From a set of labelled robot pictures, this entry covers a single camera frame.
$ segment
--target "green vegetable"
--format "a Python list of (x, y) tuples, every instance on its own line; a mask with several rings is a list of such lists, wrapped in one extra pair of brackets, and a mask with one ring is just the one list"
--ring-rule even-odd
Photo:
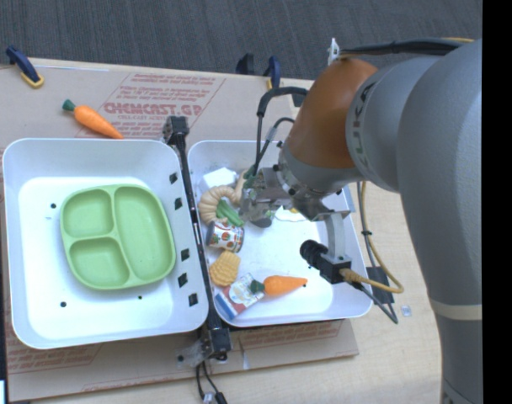
[(219, 204), (216, 206), (216, 216), (218, 218), (226, 217), (228, 223), (231, 225), (241, 227), (245, 224), (239, 217), (237, 211), (235, 211), (224, 199), (219, 200)]

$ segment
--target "yellow cracker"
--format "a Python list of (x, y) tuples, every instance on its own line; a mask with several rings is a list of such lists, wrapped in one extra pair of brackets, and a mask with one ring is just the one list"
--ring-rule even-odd
[(217, 286), (228, 286), (237, 278), (241, 258), (234, 252), (224, 250), (209, 267), (211, 281)]

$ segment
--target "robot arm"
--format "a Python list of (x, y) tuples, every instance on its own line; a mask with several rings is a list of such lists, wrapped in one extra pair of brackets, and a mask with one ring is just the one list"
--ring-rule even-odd
[[(332, 62), (264, 185), (284, 194), (271, 209), (294, 207), (329, 223), (339, 221), (321, 200), (347, 183), (400, 194), (440, 333), (441, 402), (480, 404), (482, 40), (442, 54), (381, 70), (352, 58)], [(259, 202), (254, 191), (250, 199)], [(342, 249), (339, 229), (328, 231)]]

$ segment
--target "light green plate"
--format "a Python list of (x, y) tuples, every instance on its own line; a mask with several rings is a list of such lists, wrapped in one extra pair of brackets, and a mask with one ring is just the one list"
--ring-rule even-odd
[(75, 277), (98, 290), (164, 278), (175, 246), (160, 199), (149, 189), (114, 184), (79, 190), (61, 206), (61, 236)]

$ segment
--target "carrot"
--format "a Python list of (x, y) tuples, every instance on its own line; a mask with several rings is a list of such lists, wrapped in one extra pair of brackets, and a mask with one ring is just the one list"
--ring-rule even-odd
[(81, 125), (85, 125), (89, 129), (114, 139), (123, 139), (123, 135), (112, 124), (95, 109), (85, 104), (75, 105), (71, 100), (67, 99), (63, 102), (64, 110), (72, 111), (74, 118)]
[(263, 291), (269, 296), (280, 296), (299, 289), (307, 283), (308, 279), (303, 277), (291, 277), (289, 275), (270, 275), (263, 283), (254, 280), (251, 283), (251, 290)]

